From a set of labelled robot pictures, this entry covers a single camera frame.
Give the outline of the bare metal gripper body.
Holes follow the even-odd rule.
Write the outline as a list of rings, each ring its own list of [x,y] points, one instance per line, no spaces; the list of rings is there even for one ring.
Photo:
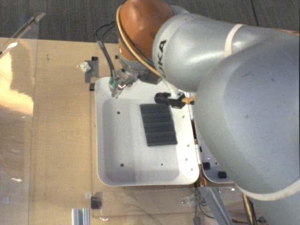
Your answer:
[[[121,68],[117,71],[118,76],[118,89],[124,89],[125,87],[131,87],[137,80],[137,74],[131,73],[125,68]]]

